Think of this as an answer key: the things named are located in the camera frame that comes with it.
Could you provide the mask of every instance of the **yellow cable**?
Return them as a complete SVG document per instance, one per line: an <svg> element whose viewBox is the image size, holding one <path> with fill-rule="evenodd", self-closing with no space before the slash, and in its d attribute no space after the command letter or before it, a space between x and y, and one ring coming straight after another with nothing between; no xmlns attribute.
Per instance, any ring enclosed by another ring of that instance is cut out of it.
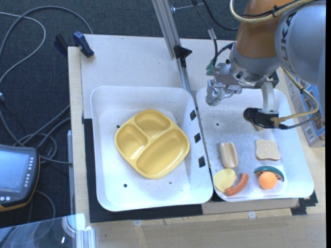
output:
<svg viewBox="0 0 331 248"><path fill-rule="evenodd" d="M241 22L249 22L249 23L258 23L258 22L262 22L262 21L266 21L266 20L270 20L274 17L278 17L280 16L281 14L283 14L284 12L292 9L292 8L295 8L295 7L298 7L298 6L301 6L301 5L304 5L304 4L307 4L309 2L312 2L312 1L316 1L316 0L299 0L299 1L296 1L294 3L291 3L285 7L283 7L282 9L279 9L277 11L275 11L274 14L269 14L269 15L266 15L264 17L260 17L260 18L252 18L252 17L241 17L240 15L238 15L234 8L233 8L233 0L230 0L230 11L231 11L231 14L232 16L241 21Z"/></svg>
<svg viewBox="0 0 331 248"><path fill-rule="evenodd" d="M287 71L283 66L281 66L284 73L290 78L290 80L293 82L293 84L300 89L300 91L305 94L311 101L314 102L315 104L315 108L313 110L310 110L310 111L307 111L307 112L303 112L303 113L298 113L298 114L293 114L291 116L287 116L287 117L280 117L280 118L276 118L276 117L273 117L271 118L270 120L275 122L275 125L279 125L281 122L283 121L286 121L290 118L298 118L298 117L303 117L303 116L307 116L307 115L310 115L310 114L314 114L316 113L318 110L319 110L319 104L316 100L316 98L310 93L308 92L307 90L305 90L304 87L302 87L301 84L299 84L296 79L289 73L289 71Z"/></svg>

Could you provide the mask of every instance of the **cardboard box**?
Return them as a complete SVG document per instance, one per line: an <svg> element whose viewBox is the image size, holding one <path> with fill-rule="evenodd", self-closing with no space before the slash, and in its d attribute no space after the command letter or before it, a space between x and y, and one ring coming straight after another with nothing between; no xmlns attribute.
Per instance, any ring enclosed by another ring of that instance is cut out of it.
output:
<svg viewBox="0 0 331 248"><path fill-rule="evenodd" d="M307 97L300 94L300 90L293 84L288 76L285 75L285 78L290 90L290 96L292 98L296 113L302 113L311 110L312 106ZM314 85L308 84L301 79L296 78L296 80L317 99L321 107L318 88ZM308 117L311 116L309 115L300 117L298 120L299 122L302 122L308 119ZM310 147L325 146L325 121L323 119L321 109L312 121L302 125L302 129Z"/></svg>

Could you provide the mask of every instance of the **toy sausage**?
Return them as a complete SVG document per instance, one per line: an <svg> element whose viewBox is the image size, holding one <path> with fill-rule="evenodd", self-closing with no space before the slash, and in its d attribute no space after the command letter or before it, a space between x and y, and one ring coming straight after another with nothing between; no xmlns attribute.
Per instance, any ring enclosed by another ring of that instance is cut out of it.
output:
<svg viewBox="0 0 331 248"><path fill-rule="evenodd" d="M233 195L239 193L246 186L246 184L248 182L248 178L249 178L248 174L243 173L240 176L239 182L235 186L226 189L225 194L227 196L233 196Z"/></svg>

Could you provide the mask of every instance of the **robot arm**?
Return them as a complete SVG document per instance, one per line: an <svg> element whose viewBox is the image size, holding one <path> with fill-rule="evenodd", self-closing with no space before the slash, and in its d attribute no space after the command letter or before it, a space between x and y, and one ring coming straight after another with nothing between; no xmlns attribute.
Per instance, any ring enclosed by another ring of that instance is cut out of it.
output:
<svg viewBox="0 0 331 248"><path fill-rule="evenodd" d="M254 114L261 127L275 127L271 119L278 116L268 112L268 99L273 101L269 79L283 66L294 76L319 84L321 103L325 104L326 1L249 0L244 14L238 15L231 0L230 9L241 23L229 61L218 64L214 78L208 81L206 102L216 105L223 98L241 93L242 88L261 88L266 99L264 108L245 111L244 117L253 121Z"/></svg>

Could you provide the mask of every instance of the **blue clamp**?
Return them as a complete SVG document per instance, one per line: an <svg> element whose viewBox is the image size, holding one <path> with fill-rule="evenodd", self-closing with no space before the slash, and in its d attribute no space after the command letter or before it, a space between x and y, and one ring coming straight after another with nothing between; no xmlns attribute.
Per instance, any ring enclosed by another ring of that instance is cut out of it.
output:
<svg viewBox="0 0 331 248"><path fill-rule="evenodd" d="M75 41L76 45L81 46L81 52L87 57L91 57L92 55L94 55L94 52L91 50L91 48L89 47L85 36L80 33L79 31L75 32L73 34L73 40Z"/></svg>

